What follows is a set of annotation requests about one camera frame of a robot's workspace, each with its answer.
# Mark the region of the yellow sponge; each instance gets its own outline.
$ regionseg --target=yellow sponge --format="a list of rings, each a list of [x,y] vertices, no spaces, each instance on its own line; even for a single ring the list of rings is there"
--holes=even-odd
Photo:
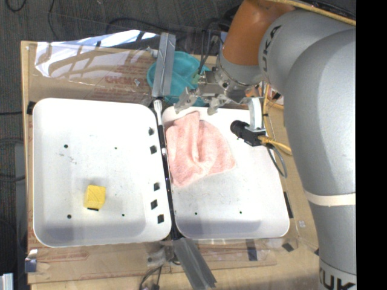
[[[87,186],[83,206],[86,208],[99,210],[105,203],[105,193],[105,187],[95,185]]]

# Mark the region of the orange cylinder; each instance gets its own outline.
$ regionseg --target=orange cylinder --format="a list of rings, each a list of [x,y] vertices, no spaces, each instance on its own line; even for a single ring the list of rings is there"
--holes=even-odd
[[[293,10],[294,7],[288,4],[244,0],[224,41],[223,56],[237,65],[257,65],[264,33],[278,17]]]

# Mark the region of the white stripe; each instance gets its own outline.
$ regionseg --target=white stripe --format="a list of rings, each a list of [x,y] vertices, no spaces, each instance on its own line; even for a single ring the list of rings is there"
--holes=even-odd
[[[356,205],[356,193],[335,196],[319,196],[304,190],[309,202],[320,206]]]

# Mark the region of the pink cloth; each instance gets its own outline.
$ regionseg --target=pink cloth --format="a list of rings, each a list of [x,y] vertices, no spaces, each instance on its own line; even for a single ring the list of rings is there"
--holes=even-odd
[[[172,182],[178,187],[235,166],[226,139],[212,124],[200,120],[199,112],[175,120],[166,130],[166,141]]]

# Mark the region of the dark floor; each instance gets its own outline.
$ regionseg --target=dark floor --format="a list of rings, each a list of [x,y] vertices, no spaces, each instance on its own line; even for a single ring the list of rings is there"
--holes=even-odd
[[[18,8],[24,0],[8,0]],[[340,7],[356,15],[356,0],[315,0]],[[50,28],[48,11],[53,2]],[[131,17],[150,23],[119,21],[116,25],[160,32],[170,25],[202,27],[209,18],[220,18],[241,0],[26,0],[20,11],[0,4],[0,275],[16,273],[15,140],[22,140],[21,40],[76,40],[105,34],[106,23]],[[23,279],[19,274],[19,286]]]

